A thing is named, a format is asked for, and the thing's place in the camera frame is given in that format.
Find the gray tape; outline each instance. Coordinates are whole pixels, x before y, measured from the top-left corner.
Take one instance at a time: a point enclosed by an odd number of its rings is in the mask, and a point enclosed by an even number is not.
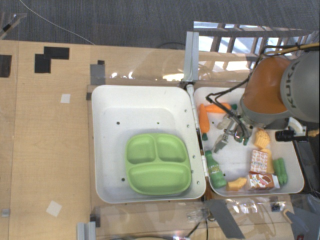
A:
[[[225,200],[208,200],[205,204],[227,238],[245,238],[235,219],[228,210]]]
[[[93,86],[101,86],[106,84],[105,65],[91,64],[90,65],[90,83]]]

